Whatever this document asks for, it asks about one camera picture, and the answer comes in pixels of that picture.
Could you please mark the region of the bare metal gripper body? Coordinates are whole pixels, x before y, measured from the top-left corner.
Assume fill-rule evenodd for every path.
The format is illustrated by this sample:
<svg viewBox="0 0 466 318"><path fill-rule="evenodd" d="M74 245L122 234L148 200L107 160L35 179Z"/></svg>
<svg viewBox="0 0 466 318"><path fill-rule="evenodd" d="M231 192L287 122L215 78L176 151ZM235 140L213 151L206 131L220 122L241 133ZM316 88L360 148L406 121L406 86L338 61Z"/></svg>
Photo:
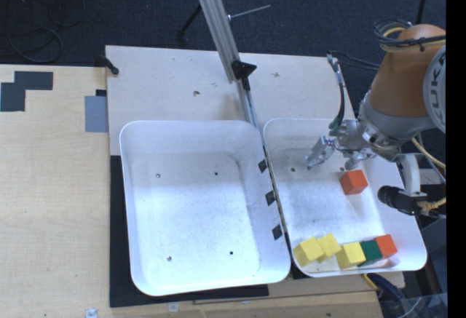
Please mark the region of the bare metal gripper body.
<svg viewBox="0 0 466 318"><path fill-rule="evenodd" d="M365 119L345 119L336 135L336 148L351 162L380 156L391 161L401 141L392 138Z"/></svg>

